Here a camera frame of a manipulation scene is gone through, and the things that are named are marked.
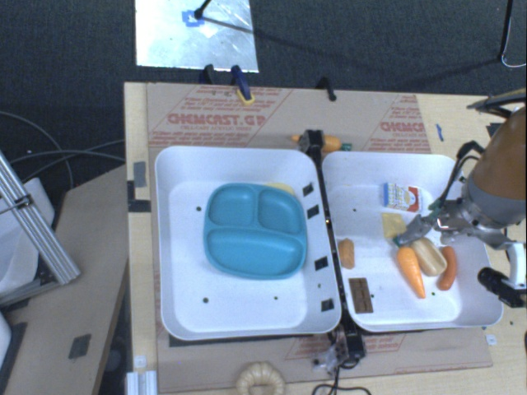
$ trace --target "blue mark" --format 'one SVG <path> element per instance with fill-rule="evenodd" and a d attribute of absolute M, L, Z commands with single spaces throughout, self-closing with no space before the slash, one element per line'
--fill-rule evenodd
<path fill-rule="evenodd" d="M 444 142 L 445 139 L 443 139 L 443 133 L 442 133 L 441 126 L 437 123 L 436 123 L 436 129 L 437 129 L 437 136 L 439 136 L 439 140 Z"/>
<path fill-rule="evenodd" d="M 205 25 L 204 19 L 196 19 L 194 17 L 194 10 L 186 10 L 181 12 L 181 19 L 189 28 L 196 28 L 201 25 Z"/>

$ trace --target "toy carrot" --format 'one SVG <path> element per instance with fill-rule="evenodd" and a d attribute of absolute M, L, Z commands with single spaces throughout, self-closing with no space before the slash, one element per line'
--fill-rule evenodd
<path fill-rule="evenodd" d="M 397 262 L 401 267 L 401 271 L 406 276 L 408 283 L 417 293 L 420 299 L 426 297 L 425 286 L 422 283 L 421 269 L 419 268 L 419 261 L 417 255 L 412 248 L 402 247 L 397 252 Z"/>
<path fill-rule="evenodd" d="M 446 291 L 449 290 L 452 287 L 452 284 L 454 283 L 455 274 L 457 273 L 457 262 L 455 259 L 455 251 L 450 246 L 445 246 L 441 252 L 443 253 L 443 256 L 446 260 L 446 270 L 443 274 L 443 277 L 440 279 L 440 281 L 437 283 L 437 286 L 440 290 Z"/>

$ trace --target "blue clamp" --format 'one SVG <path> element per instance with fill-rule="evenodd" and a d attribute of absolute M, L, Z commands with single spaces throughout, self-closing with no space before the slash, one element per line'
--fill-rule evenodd
<path fill-rule="evenodd" d="M 236 85 L 238 86 L 236 94 L 240 98 L 241 102 L 243 102 L 244 105 L 253 104 L 254 97 L 250 92 L 249 83 L 247 82 L 247 78 L 245 77 L 244 73 L 241 71 L 240 66 L 236 64 L 235 66 L 231 67 L 231 73 Z"/>
<path fill-rule="evenodd" d="M 194 10 L 186 10 L 181 12 L 181 19 L 189 28 L 196 28 L 205 25 L 204 19 L 196 19 L 194 17 Z"/>

